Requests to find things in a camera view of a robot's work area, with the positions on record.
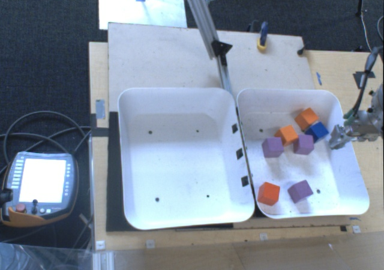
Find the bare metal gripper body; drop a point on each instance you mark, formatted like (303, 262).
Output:
(367, 124)

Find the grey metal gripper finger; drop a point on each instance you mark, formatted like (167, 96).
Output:
(339, 130)
(338, 142)

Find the blue cube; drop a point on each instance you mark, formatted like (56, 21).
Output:
(318, 132)

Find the purple cube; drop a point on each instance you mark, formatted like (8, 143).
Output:
(300, 191)
(303, 144)
(272, 147)

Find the white plastic tray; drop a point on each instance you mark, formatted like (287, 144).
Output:
(180, 160)
(336, 178)

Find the red orange cube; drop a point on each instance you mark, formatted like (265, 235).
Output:
(268, 193)

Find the thin black rod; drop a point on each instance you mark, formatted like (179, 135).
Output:
(243, 142)

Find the pale wooden board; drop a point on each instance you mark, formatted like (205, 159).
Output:
(162, 58)

